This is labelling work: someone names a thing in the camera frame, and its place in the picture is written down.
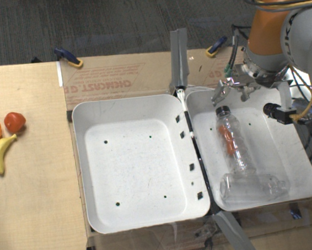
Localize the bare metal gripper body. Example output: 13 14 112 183
223 58 273 94

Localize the brown cardboard board, red print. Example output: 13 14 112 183
60 34 312 250

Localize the clear bottle with black cap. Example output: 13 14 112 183
213 103 257 179

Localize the white plastic tray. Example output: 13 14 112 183
184 78 312 216
70 89 213 237

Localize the clear plastic bottle without cap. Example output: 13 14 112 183
218 166 292 206

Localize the black cylinder on white bracket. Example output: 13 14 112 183
260 78 298 128

